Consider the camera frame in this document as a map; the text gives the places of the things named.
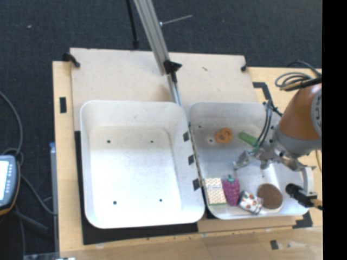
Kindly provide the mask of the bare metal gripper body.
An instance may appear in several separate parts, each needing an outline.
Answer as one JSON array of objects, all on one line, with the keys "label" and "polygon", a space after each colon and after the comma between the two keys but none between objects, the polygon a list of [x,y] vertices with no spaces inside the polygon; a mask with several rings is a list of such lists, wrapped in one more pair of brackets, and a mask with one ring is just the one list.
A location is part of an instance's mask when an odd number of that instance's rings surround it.
[{"label": "bare metal gripper body", "polygon": [[261,162],[277,162],[289,156],[288,150],[277,141],[264,141],[262,145],[253,149],[256,159]]}]

